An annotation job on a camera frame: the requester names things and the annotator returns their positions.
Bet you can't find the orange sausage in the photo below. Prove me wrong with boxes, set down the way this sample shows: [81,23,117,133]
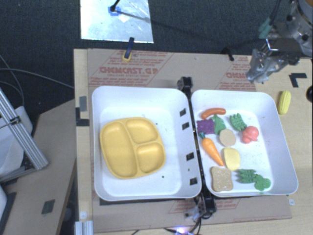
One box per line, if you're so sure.
[201,107,227,120]

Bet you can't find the thin black rod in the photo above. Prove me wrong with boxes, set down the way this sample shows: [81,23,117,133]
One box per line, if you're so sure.
[184,88,208,198]

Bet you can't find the yellow divided plate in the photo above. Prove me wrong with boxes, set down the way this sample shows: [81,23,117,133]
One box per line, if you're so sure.
[99,117,167,180]

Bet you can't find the green lettuce leaf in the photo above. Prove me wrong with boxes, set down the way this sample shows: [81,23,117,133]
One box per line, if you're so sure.
[211,114,227,136]

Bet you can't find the tan round biscuit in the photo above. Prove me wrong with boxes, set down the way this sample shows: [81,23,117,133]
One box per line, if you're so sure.
[219,128,237,147]

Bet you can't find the purple grapes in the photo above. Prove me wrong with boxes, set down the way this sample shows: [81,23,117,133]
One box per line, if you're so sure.
[196,119,216,135]

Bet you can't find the green broccoli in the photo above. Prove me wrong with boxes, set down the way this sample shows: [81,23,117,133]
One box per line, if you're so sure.
[254,174,272,191]

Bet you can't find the green pea pods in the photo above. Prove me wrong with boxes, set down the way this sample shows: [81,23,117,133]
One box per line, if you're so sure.
[235,168,258,184]

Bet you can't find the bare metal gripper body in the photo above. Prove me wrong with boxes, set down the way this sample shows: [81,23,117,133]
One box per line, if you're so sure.
[259,13,313,67]

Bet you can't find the white plastic tray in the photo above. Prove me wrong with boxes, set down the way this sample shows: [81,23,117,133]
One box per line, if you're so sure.
[190,89,299,198]
[91,85,203,202]

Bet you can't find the yellow potato half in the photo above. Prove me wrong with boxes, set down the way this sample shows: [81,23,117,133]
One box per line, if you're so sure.
[221,146,241,172]

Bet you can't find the brown bread slice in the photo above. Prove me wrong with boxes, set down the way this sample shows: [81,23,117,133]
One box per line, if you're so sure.
[210,165,234,193]

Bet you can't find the brown cardboard board red print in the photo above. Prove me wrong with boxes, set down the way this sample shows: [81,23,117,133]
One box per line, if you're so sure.
[87,48,293,234]

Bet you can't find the orange carrot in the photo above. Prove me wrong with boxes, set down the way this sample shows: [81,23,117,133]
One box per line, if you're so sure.
[198,131,225,167]

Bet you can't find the green leafy vegetable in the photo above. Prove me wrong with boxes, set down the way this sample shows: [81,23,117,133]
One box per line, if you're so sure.
[229,113,248,133]

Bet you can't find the yellow corn cob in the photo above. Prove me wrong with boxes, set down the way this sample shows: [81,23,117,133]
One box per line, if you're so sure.
[277,90,292,115]

